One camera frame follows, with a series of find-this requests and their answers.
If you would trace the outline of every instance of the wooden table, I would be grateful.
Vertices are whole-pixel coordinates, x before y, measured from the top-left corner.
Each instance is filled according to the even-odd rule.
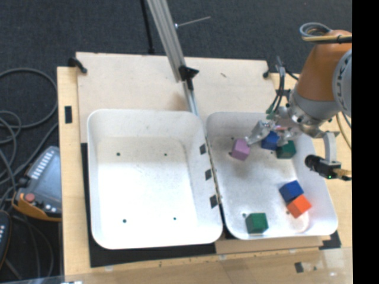
[[[91,54],[78,53],[77,57],[82,60],[86,57],[93,57]],[[104,57],[122,57],[110,55]],[[228,67],[236,67],[239,63],[245,63],[245,66],[250,67],[252,75],[255,75],[258,70],[258,75],[265,70],[265,61],[254,60],[221,60],[222,68],[220,69],[221,76],[228,75]],[[206,61],[206,59],[189,58],[188,66],[198,62]],[[117,69],[111,70],[111,75],[117,75]],[[275,277],[272,273],[272,267],[284,271],[289,279],[296,283],[296,280],[304,280],[303,276],[313,277],[328,277],[330,272],[333,272],[335,266],[330,266],[328,261],[334,262],[335,259],[340,260],[338,266],[341,279],[349,279],[352,273],[352,183],[342,180],[328,180],[327,187],[332,197],[335,211],[338,215],[339,225],[338,234],[342,243],[342,248],[336,250],[320,251],[318,246],[323,240],[330,237],[316,237],[311,239],[274,239],[269,242],[257,241],[255,244],[223,244],[219,242],[219,252],[221,255],[215,254],[210,256],[189,257],[181,259],[167,260],[149,260],[143,262],[118,264],[114,266],[91,268],[89,263],[89,247],[88,233],[85,213],[85,200],[83,189],[82,176],[82,157],[81,157],[81,119],[79,112],[80,97],[78,95],[78,76],[82,75],[75,67],[58,67],[57,69],[57,85],[59,99],[59,136],[60,136],[60,154],[62,168],[62,197],[63,197],[63,258],[64,271],[68,280],[88,280],[91,283],[124,283],[125,278],[133,279],[134,283],[144,282],[149,279],[149,283],[167,283],[165,277],[173,277],[175,282],[180,283],[242,283],[242,279],[251,278],[252,273],[255,279],[258,280],[256,272],[257,266],[259,269],[259,278],[268,279]],[[240,73],[240,81],[237,87],[233,86],[232,80],[224,82],[230,87],[230,90],[236,89],[238,92],[246,91],[243,84],[247,88],[252,86],[252,79],[248,79],[249,73]],[[202,87],[214,87],[214,82],[204,82]],[[271,83],[272,93],[274,88],[278,86],[278,75],[270,74],[266,83]],[[295,80],[287,77],[286,88],[292,88]],[[272,101],[272,97],[265,93],[264,98],[260,99],[268,105]],[[72,111],[72,122],[67,123],[65,112],[66,107],[70,107]],[[342,123],[343,129],[346,131],[351,140],[351,131],[346,123]],[[339,127],[336,121],[326,123],[324,130],[337,131]],[[324,145],[322,140],[314,140],[316,153],[323,156]],[[339,136],[337,138],[338,160],[342,162],[343,168],[351,169],[351,151],[346,141]],[[294,262],[308,262],[313,264],[313,270],[323,270],[312,275],[305,272],[296,272]]]

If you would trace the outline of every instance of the cube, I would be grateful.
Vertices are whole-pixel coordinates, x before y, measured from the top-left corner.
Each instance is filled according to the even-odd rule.
[[[296,154],[295,144],[289,140],[286,145],[278,146],[276,149],[278,159],[290,159]]]
[[[233,158],[239,159],[239,160],[246,160],[246,158],[250,154],[250,147],[248,146],[245,139],[236,139],[233,148],[231,156]]]
[[[270,150],[276,150],[278,145],[277,142],[279,140],[279,136],[276,134],[275,131],[270,131],[270,133],[262,139],[261,141],[261,147],[263,149],[270,149]]]
[[[249,234],[262,234],[268,228],[268,222],[264,212],[249,214],[245,222]]]
[[[296,180],[284,184],[282,187],[279,188],[279,192],[282,195],[285,202],[291,202],[293,199],[304,193],[300,184]]]
[[[287,205],[287,209],[295,218],[301,216],[311,207],[311,203],[304,195],[298,196],[295,200]]]

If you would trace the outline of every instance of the orange cube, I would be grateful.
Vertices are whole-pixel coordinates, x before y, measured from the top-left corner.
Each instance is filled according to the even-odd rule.
[[[298,196],[295,200],[287,205],[287,209],[295,217],[299,217],[312,207],[308,199],[304,195]]]

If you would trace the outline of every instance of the black floor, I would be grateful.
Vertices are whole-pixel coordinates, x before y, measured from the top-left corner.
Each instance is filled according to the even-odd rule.
[[[352,0],[168,0],[168,4],[178,24],[211,17],[179,27],[185,56],[267,60],[271,71],[275,71],[276,56],[288,69],[301,71],[312,48],[298,33],[304,23],[320,22],[332,29],[352,31]],[[148,16],[155,53],[164,54],[149,10]],[[0,0],[0,73],[31,68],[56,81],[56,68],[68,65],[77,51],[147,54],[140,0]],[[2,111],[16,113],[27,125],[49,115],[56,99],[54,87],[41,75],[0,74],[0,118],[10,124],[16,123],[14,116]],[[7,160],[17,147],[12,171],[27,161],[56,123],[55,112],[44,123],[23,128],[16,144],[3,144],[11,133],[4,126],[0,129],[0,150]],[[55,129],[41,150],[58,143]],[[3,172],[0,182],[8,177],[0,159],[0,174]],[[16,175],[16,181],[22,174]],[[10,187],[8,180],[0,183],[0,196]],[[4,208],[9,208],[9,202],[4,202]],[[32,230],[38,244],[36,253],[30,230],[20,221],[23,216],[13,210],[11,214],[15,216],[13,231],[0,282],[59,275],[61,224],[29,218],[38,230]],[[51,244],[51,272],[50,248],[39,232]]]

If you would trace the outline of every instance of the blue cube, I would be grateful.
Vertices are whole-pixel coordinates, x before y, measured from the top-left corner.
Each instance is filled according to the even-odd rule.
[[[270,150],[276,150],[277,149],[277,142],[279,140],[279,136],[276,134],[275,131],[270,131],[270,133],[262,139],[261,141],[261,147],[263,149],[270,149]]]
[[[304,193],[300,184],[296,180],[283,185],[279,191],[285,202],[291,202],[293,199]]]

